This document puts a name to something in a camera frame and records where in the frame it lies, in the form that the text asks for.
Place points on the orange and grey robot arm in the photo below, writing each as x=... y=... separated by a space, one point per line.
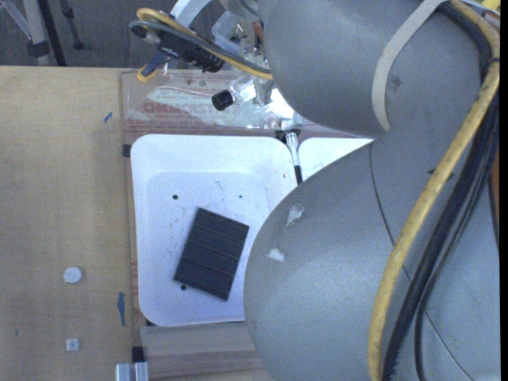
x=357 y=232

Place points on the pale wood board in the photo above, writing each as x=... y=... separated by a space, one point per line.
x=198 y=347

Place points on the small white round disc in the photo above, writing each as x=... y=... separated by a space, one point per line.
x=72 y=275

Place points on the clear bottle with black cap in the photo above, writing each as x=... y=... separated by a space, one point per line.
x=223 y=100

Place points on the brown cardboard board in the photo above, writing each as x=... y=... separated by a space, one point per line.
x=174 y=113

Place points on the black cylinder on white bracket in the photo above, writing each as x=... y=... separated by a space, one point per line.
x=190 y=52

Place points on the black ribbed rectangular pad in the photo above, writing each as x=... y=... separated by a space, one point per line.
x=212 y=254

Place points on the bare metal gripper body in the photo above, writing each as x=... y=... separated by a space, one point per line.
x=250 y=18

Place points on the white plastic tray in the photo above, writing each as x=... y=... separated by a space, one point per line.
x=325 y=153
x=166 y=161

